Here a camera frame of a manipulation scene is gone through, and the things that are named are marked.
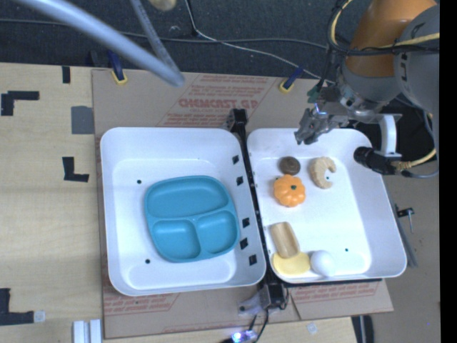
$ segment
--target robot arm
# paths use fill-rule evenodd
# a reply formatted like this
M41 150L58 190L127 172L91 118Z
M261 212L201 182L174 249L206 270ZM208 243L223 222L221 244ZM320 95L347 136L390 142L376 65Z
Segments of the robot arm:
M296 141L312 144L351 120L380 124L383 145L376 156L387 162L399 160L395 122L400 115L381 114L381 110L403 93L433 114L438 150L439 4L434 0L373 0L349 49L342 49L335 39L336 22L351 1L342 0L328 24L328 54L344 56L336 83L322 87L322 78L308 93L313 108L305 111ZM395 172L393 167L373 170Z

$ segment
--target white ball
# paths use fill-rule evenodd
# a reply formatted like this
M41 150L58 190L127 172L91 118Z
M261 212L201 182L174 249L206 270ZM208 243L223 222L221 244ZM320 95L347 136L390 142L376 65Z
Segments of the white ball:
M311 268L317 274L332 277L336 273L335 259L326 250L318 250L311 255Z

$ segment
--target orange pumpkin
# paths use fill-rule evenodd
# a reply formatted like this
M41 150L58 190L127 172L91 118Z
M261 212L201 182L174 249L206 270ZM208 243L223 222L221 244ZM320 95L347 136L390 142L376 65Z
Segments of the orange pumpkin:
M274 196L284 206L294 207L305 201L305 186L298 177L286 174L278 178L273 187Z

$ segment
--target blue divided plate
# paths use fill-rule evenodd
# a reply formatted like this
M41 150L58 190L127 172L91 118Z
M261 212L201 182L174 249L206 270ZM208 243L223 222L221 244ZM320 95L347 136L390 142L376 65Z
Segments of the blue divided plate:
M149 233L171 262L194 262L231 251L239 241L235 206L226 187L208 176L167 179L144 198Z

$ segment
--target dark background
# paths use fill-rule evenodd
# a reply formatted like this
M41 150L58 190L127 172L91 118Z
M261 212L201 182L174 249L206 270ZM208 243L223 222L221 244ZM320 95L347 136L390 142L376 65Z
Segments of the dark background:
M123 32L142 34L141 26L129 0L68 0ZM326 24L336 0L189 0L196 28L215 39L300 39L326 45ZM355 0L338 23L342 41L350 41L353 31L370 0ZM290 76L303 65L312 79L321 75L325 50L304 43L256 41L239 46L277 55L290 63L264 54L243 51L221 44L169 41L193 39L193 30L185 0L176 8L160 12L144 1L149 18L168 52L180 70L218 74ZM68 27L34 22L49 21L29 8L8 0L0 0L0 62L52 64L69 66L108 66L106 49L83 34ZM131 37L149 49L145 38ZM134 68L122 61L125 68ZM390 107L403 111L398 123L405 126L398 138L399 151L405 159L423 156L433 146L423 130L420 113L393 101ZM377 129L367 129L376 133Z

